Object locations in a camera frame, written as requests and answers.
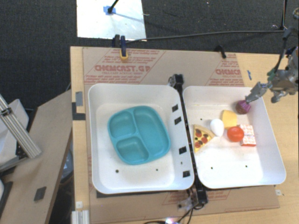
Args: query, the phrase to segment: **white egg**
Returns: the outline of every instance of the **white egg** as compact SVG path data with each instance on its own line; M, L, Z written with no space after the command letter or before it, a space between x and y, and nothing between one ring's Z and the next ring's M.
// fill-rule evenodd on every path
M210 129L216 136L221 137L224 133L224 123L221 119L213 119L210 123Z

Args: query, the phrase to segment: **dark gray floor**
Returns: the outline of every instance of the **dark gray floor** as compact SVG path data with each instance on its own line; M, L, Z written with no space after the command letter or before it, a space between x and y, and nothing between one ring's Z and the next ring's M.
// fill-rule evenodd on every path
M286 26L299 0L289 0ZM270 30L280 25L283 0L142 0L147 37L228 30ZM76 0L0 0L0 93L35 108L65 91L70 46L109 47L111 41L77 38ZM293 37L288 46L298 39ZM230 34L132 43L131 48L281 51L281 34Z

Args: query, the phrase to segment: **toy pizza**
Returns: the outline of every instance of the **toy pizza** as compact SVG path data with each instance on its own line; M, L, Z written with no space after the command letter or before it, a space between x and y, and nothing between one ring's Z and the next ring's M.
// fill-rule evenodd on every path
M197 152L201 147L208 143L215 135L207 128L194 125L194 151Z

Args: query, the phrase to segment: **blue plate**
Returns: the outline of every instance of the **blue plate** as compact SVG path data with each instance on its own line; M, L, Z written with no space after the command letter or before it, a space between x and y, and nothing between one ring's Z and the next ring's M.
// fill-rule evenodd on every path
M108 121L108 132L120 159L131 165L158 159L170 149L170 138L163 121L148 106L114 114Z

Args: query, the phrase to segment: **red and white box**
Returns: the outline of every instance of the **red and white box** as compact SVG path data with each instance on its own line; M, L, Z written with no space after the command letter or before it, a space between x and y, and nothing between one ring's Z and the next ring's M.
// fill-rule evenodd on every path
M254 137L252 125L240 125L240 128L244 131L244 138L241 140L241 146L256 146L256 139Z

